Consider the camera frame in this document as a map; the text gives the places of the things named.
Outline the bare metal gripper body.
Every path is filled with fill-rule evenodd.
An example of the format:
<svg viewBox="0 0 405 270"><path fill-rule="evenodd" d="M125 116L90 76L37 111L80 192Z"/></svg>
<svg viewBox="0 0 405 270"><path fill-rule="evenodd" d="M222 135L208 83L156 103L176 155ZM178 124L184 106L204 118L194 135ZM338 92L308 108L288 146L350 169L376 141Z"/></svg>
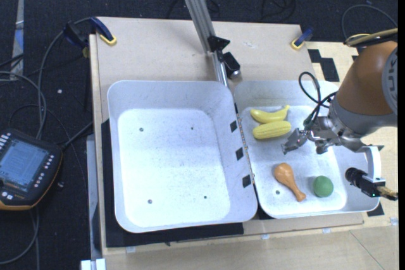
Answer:
<svg viewBox="0 0 405 270"><path fill-rule="evenodd" d="M343 146L351 151L359 151L366 144L357 134L338 118L318 116L315 120L306 123L306 130L309 132L308 139L315 143L321 138L332 138L336 141L334 146Z"/></svg>

